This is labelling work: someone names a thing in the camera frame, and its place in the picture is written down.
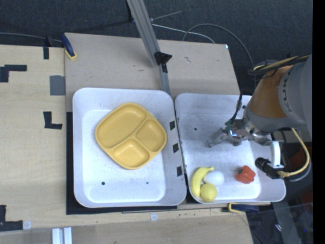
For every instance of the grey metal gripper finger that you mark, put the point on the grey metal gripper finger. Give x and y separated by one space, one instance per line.
219 137
238 140

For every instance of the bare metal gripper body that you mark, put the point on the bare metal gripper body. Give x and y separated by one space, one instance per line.
243 130

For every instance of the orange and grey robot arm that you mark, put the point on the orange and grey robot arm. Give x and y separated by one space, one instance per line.
284 98

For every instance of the white plastic tray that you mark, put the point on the white plastic tray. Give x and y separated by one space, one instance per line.
127 187
203 116

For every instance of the orange bell pepper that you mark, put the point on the orange bell pepper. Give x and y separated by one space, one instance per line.
245 175

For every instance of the white egg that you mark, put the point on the white egg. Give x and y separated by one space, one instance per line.
214 178

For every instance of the yellow banana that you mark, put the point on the yellow banana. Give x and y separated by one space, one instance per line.
195 182

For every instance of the yellow lemon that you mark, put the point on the yellow lemon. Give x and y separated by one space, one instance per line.
208 192

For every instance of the yellow divided plate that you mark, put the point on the yellow divided plate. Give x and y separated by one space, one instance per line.
122 131

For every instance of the pale wood board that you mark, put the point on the pale wood board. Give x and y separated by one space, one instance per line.
114 65

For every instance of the black cylinder on white bracket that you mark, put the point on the black cylinder on white bracket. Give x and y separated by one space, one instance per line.
275 151

